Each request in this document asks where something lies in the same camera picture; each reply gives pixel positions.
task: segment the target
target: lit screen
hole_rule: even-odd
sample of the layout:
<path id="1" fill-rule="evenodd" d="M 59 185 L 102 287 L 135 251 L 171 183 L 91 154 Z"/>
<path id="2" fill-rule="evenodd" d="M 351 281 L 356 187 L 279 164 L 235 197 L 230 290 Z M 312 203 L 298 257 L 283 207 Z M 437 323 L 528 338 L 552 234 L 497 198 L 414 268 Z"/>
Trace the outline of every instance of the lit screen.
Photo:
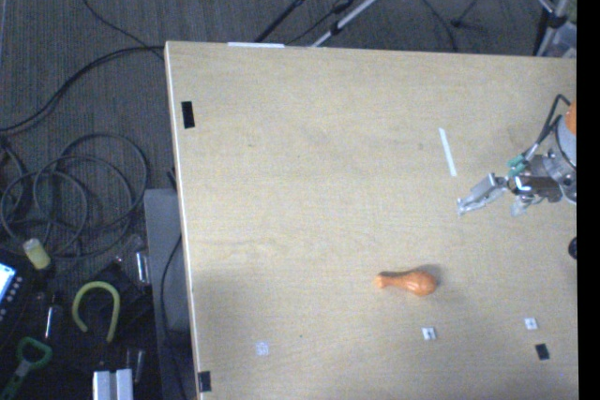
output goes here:
<path id="1" fill-rule="evenodd" d="M 8 267 L 0 262 L 0 302 L 3 301 L 5 293 L 7 293 L 10 282 L 17 274 L 17 271 L 12 267 Z"/>

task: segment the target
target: table top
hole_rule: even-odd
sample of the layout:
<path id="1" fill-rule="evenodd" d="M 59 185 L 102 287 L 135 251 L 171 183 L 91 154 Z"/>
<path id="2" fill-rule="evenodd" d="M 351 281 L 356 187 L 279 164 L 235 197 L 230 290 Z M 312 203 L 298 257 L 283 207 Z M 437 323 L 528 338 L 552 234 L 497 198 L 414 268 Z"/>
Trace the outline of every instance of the table top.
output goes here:
<path id="1" fill-rule="evenodd" d="M 166 60 L 202 398 L 578 398 L 577 207 L 457 213 L 575 97 L 575 60 L 193 42 Z M 374 284 L 415 268 L 432 294 Z"/>

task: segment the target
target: green tool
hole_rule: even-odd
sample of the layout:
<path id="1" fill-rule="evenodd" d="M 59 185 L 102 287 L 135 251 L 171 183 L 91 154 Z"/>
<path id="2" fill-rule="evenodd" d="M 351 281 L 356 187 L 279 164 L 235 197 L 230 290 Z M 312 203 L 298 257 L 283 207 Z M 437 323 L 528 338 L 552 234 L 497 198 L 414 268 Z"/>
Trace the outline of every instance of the green tool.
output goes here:
<path id="1" fill-rule="evenodd" d="M 24 354 L 26 347 L 37 350 L 41 354 L 41 357 L 37 360 L 26 358 Z M 32 370 L 39 370 L 40 368 L 45 367 L 52 357 L 53 350 L 47 345 L 38 342 L 35 338 L 31 338 L 30 336 L 22 338 L 17 345 L 17 360 L 19 361 L 19 366 L 8 381 L 5 389 L 0 393 L 0 400 L 11 400 L 15 398 L 17 392 L 21 388 L 25 376 Z"/>

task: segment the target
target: yellow-green curved tube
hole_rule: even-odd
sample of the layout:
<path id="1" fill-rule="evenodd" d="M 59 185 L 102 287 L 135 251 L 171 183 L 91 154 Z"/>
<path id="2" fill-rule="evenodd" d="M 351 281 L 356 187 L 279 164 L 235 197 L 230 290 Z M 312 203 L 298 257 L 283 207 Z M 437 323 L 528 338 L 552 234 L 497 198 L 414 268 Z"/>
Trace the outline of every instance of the yellow-green curved tube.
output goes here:
<path id="1" fill-rule="evenodd" d="M 113 287 L 111 284 L 107 282 L 89 282 L 83 287 L 79 289 L 79 291 L 75 294 L 75 299 L 73 299 L 73 306 L 71 306 L 71 315 L 73 320 L 77 324 L 77 326 L 81 329 L 82 332 L 87 332 L 87 325 L 83 323 L 83 320 L 79 316 L 79 304 L 82 302 L 82 297 L 91 289 L 105 289 L 109 291 L 112 295 L 112 317 L 111 317 L 111 326 L 109 327 L 109 332 L 106 335 L 106 341 L 111 343 L 114 339 L 114 333 L 116 332 L 116 323 L 119 320 L 119 311 L 121 309 L 121 297 L 119 296 L 119 292 Z"/>

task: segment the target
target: orange object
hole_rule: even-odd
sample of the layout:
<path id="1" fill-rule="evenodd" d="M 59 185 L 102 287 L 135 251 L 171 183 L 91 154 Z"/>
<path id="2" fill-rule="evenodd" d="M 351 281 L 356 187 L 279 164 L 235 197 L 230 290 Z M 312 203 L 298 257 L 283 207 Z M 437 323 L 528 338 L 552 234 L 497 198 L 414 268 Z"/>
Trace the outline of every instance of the orange object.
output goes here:
<path id="1" fill-rule="evenodd" d="M 571 131 L 571 133 L 573 135 L 577 135 L 577 123 L 578 123 L 578 106 L 577 106 L 577 99 L 573 100 L 573 102 L 571 102 L 571 106 L 569 107 L 569 110 L 567 111 L 567 113 L 564 115 L 564 123 L 566 124 L 566 127 Z"/>
<path id="2" fill-rule="evenodd" d="M 433 293 L 438 286 L 435 277 L 422 270 L 413 270 L 404 274 L 381 272 L 375 277 L 375 285 L 380 289 L 385 287 L 400 287 L 419 297 Z"/>

